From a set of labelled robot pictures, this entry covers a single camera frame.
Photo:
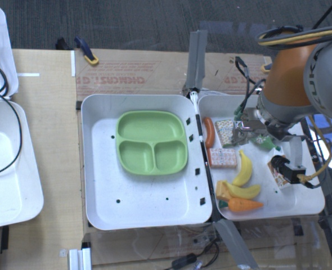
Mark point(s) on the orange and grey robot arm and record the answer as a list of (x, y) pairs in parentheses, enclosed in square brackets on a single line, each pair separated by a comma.
[(289, 74)]

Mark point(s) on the white carton with brown print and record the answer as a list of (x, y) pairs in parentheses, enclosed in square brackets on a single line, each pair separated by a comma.
[(280, 181)]

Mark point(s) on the green packet with white print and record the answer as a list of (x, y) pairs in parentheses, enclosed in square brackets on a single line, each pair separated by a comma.
[(263, 141)]

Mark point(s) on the yellow banana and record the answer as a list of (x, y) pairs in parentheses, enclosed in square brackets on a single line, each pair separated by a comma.
[(246, 167), (246, 191)]

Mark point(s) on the brown cardboard board red print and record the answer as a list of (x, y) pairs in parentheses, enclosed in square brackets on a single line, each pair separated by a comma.
[(126, 72)]

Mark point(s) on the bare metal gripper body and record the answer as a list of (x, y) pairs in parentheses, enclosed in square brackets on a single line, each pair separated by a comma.
[(251, 119)]

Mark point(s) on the red sausage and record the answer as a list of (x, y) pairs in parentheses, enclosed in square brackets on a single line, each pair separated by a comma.
[(210, 131)]

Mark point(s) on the orange patterned white packet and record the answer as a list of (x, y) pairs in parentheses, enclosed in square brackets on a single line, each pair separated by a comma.
[(223, 157), (223, 131)]

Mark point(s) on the green divided plate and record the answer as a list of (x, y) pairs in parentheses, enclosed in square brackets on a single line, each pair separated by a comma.
[(152, 128)]

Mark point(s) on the yellow cheese wedge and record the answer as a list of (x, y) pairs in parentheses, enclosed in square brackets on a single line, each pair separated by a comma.
[(221, 191)]

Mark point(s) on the orange carrot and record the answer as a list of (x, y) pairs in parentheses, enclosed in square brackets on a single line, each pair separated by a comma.
[(243, 205)]

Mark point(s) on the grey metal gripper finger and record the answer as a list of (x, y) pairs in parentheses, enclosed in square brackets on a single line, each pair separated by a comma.
[(235, 137), (245, 138)]

